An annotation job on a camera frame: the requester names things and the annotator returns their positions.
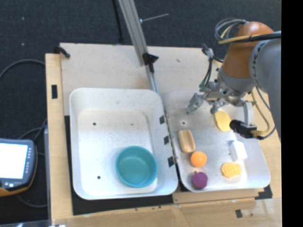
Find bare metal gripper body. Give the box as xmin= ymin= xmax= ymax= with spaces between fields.
xmin=203 ymin=83 xmax=247 ymax=107

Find yellow oval biscuit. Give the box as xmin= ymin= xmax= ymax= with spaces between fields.
xmin=213 ymin=110 xmax=232 ymax=132

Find white plastic tray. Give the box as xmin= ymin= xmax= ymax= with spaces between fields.
xmin=163 ymin=89 xmax=271 ymax=193
xmin=69 ymin=87 xmax=179 ymax=201

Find tan toy bread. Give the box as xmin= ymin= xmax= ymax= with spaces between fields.
xmin=178 ymin=130 xmax=196 ymax=154

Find thin black and white rod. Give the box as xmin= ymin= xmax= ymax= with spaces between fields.
xmin=164 ymin=110 xmax=180 ymax=166

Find white rectangular block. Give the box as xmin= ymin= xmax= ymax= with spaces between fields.
xmin=229 ymin=140 xmax=248 ymax=162

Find orange ball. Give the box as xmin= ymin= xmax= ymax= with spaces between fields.
xmin=190 ymin=150 xmax=208 ymax=168

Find yellow ridged toy food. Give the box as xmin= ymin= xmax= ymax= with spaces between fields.
xmin=221 ymin=162 xmax=243 ymax=178

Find purple toy grapes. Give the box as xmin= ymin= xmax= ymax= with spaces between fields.
xmin=191 ymin=171 xmax=209 ymax=190

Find teal bowl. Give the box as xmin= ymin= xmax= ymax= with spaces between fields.
xmin=115 ymin=145 xmax=159 ymax=189

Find pale wood board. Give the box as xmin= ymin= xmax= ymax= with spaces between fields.
xmin=59 ymin=42 xmax=265 ymax=204

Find black cylinder on white bracket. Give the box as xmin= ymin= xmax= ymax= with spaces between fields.
xmin=229 ymin=101 xmax=258 ymax=139

